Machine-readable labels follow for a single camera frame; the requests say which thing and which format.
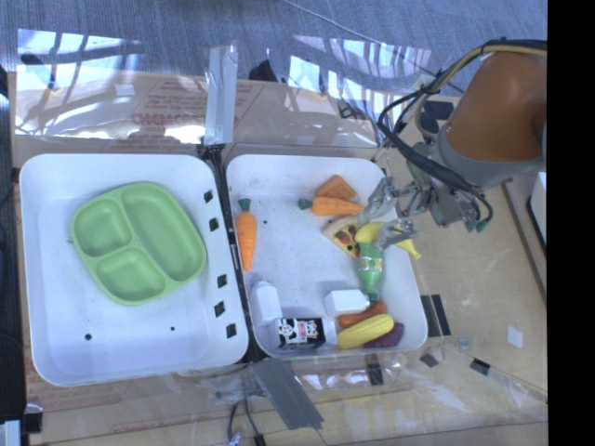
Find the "gray carpet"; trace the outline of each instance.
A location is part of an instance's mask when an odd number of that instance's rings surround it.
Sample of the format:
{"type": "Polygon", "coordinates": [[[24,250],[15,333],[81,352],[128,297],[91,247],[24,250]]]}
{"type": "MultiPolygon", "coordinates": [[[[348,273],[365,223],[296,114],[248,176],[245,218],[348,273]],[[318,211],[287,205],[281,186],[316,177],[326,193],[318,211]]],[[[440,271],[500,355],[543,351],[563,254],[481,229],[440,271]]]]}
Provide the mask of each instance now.
{"type": "MultiPolygon", "coordinates": [[[[372,89],[406,90],[486,41],[548,39],[548,0],[0,0],[0,65],[16,70],[18,30],[80,33],[135,41],[121,64],[147,72],[205,74],[208,48],[234,44],[239,77],[269,59],[279,80],[292,57],[372,89]],[[385,44],[392,72],[370,64],[385,44]],[[343,57],[333,49],[339,48],[343,57]],[[411,58],[417,60],[412,71],[411,58]]],[[[45,63],[52,62],[47,55],[45,63]]],[[[460,95],[461,72],[443,93],[460,95]]],[[[0,97],[0,196],[10,190],[8,101],[0,97]]],[[[0,423],[24,408],[20,309],[11,198],[0,205],[6,276],[0,292],[0,423]]]]}

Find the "orange toy carrot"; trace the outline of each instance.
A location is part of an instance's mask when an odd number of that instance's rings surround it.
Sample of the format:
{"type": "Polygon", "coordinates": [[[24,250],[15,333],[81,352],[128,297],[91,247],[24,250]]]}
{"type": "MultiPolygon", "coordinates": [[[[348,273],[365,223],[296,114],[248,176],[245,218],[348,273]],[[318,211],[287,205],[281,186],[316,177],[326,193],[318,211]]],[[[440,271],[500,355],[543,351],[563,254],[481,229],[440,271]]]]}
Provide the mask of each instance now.
{"type": "Polygon", "coordinates": [[[382,301],[377,301],[372,304],[369,308],[365,311],[360,312],[359,314],[341,314],[338,316],[338,324],[341,328],[347,329],[352,325],[355,325],[358,322],[365,321],[366,319],[370,319],[372,316],[376,316],[377,314],[384,314],[387,311],[387,305],[382,301]]]}
{"type": "Polygon", "coordinates": [[[238,201],[242,213],[235,218],[235,229],[240,246],[242,268],[249,271],[252,268],[252,258],[257,245],[257,219],[250,213],[250,199],[243,198],[238,201]]]}
{"type": "Polygon", "coordinates": [[[364,210],[365,206],[332,197],[316,197],[314,200],[302,198],[297,203],[299,208],[311,208],[315,215],[351,215],[364,210]]]}

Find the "green plate compartment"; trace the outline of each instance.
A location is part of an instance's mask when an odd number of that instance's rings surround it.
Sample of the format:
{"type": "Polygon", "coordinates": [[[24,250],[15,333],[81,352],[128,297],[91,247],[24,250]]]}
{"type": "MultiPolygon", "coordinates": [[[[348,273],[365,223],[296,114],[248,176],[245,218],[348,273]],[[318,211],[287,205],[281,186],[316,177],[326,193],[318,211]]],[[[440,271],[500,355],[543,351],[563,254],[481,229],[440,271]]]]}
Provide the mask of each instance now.
{"type": "Polygon", "coordinates": [[[166,295],[206,266],[203,238],[178,201],[151,182],[85,203],[71,222],[74,245],[111,299],[139,305],[166,295]]]}

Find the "black cable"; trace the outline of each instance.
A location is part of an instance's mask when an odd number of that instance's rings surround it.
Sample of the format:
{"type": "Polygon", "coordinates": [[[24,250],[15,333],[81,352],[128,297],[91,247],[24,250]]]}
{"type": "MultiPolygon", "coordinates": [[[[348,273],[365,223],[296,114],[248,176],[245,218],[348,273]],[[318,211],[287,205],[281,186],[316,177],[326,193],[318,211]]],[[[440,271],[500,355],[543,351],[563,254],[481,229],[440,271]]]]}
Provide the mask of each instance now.
{"type": "MultiPolygon", "coordinates": [[[[494,209],[492,208],[492,205],[489,204],[487,200],[485,200],[485,197],[477,191],[477,188],[475,186],[468,183],[468,181],[461,177],[459,174],[444,167],[443,165],[440,165],[432,161],[431,159],[428,159],[420,155],[407,144],[405,144],[402,140],[400,140],[396,135],[401,134],[404,127],[406,126],[406,124],[403,123],[403,118],[407,114],[407,112],[410,111],[411,108],[417,105],[416,115],[418,115],[420,106],[423,105],[422,102],[430,96],[438,94],[440,92],[440,89],[457,72],[459,72],[473,60],[484,55],[485,53],[492,53],[498,51],[509,51],[544,56],[547,54],[548,51],[548,42],[531,39],[507,40],[506,38],[501,38],[499,40],[490,40],[485,44],[471,50],[463,58],[459,59],[454,64],[452,64],[446,71],[440,70],[436,77],[429,84],[423,85],[418,91],[415,91],[403,98],[399,98],[393,101],[380,113],[376,120],[377,128],[384,134],[387,140],[389,140],[392,143],[392,145],[399,150],[401,155],[405,157],[407,161],[417,166],[430,176],[437,178],[451,189],[461,190],[470,193],[473,197],[475,197],[476,200],[479,200],[485,206],[485,208],[488,211],[488,215],[476,227],[477,231],[483,230],[487,223],[489,223],[492,219],[494,215],[494,209]],[[389,128],[390,121],[388,120],[389,111],[397,105],[403,104],[409,99],[412,99],[412,101],[403,108],[391,130],[389,128]]],[[[479,205],[475,202],[472,202],[471,204],[473,205],[473,207],[476,210],[476,213],[478,214],[477,219],[479,219],[481,217],[479,205]]]]}
{"type": "Polygon", "coordinates": [[[233,404],[233,406],[231,407],[230,421],[227,424],[227,438],[228,438],[229,442],[231,442],[231,439],[233,438],[233,429],[231,428],[231,425],[233,423],[233,417],[235,416],[235,411],[238,409],[239,404],[240,404],[240,402],[236,401],[233,404]]]}
{"type": "Polygon", "coordinates": [[[252,415],[250,414],[250,409],[248,407],[248,397],[244,396],[243,400],[239,400],[236,401],[233,406],[231,407],[231,413],[230,413],[230,421],[227,425],[227,437],[229,439],[229,441],[231,442],[231,439],[233,438],[233,428],[232,428],[232,424],[233,424],[233,418],[235,416],[235,412],[238,409],[238,406],[240,406],[240,403],[244,404],[244,409],[245,409],[245,415],[248,418],[248,421],[250,422],[250,425],[252,426],[252,430],[254,433],[254,443],[257,446],[266,446],[266,442],[264,440],[264,436],[258,431],[258,428],[256,426],[256,424],[254,423],[254,420],[252,419],[252,415]]]}
{"type": "Polygon", "coordinates": [[[244,409],[245,409],[245,415],[248,417],[248,421],[250,422],[250,425],[252,425],[252,430],[254,431],[254,443],[257,446],[264,446],[265,442],[264,442],[264,437],[262,436],[262,434],[260,434],[258,432],[257,426],[254,424],[254,420],[252,419],[252,415],[250,414],[250,410],[248,408],[248,398],[244,397],[244,409]]]}

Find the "white tray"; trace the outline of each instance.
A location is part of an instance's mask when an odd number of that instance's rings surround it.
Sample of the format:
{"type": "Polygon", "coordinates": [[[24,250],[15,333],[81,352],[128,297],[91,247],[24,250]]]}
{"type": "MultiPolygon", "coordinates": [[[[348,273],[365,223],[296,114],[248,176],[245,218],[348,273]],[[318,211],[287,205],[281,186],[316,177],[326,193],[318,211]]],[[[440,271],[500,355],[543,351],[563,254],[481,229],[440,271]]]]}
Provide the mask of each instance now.
{"type": "Polygon", "coordinates": [[[233,364],[245,354],[229,241],[205,163],[188,155],[45,154],[22,167],[20,197],[33,364],[46,381],[167,374],[233,364]],[[179,201],[205,240],[207,266],[176,291],[131,307],[95,283],[70,222],[83,203],[138,181],[158,183],[179,201]]]}
{"type": "MultiPolygon", "coordinates": [[[[240,214],[238,200],[252,200],[250,211],[258,220],[257,247],[252,269],[244,273],[248,294],[259,281],[277,288],[286,317],[327,318],[324,297],[332,290],[361,288],[357,266],[322,231],[334,216],[316,216],[300,210],[298,199],[311,199],[314,191],[333,175],[341,175],[358,193],[356,202],[367,204],[384,177],[375,164],[357,158],[241,155],[232,159],[227,179],[234,218],[240,214]]],[[[388,214],[378,220],[390,221],[388,214]]],[[[396,246],[385,252],[384,272],[378,286],[394,320],[404,324],[399,345],[387,348],[406,351],[421,347],[428,324],[419,297],[409,255],[396,246]]],[[[370,353],[370,348],[339,350],[325,344],[316,349],[271,350],[266,326],[256,327],[260,347],[275,356],[326,356],[370,353]]]]}

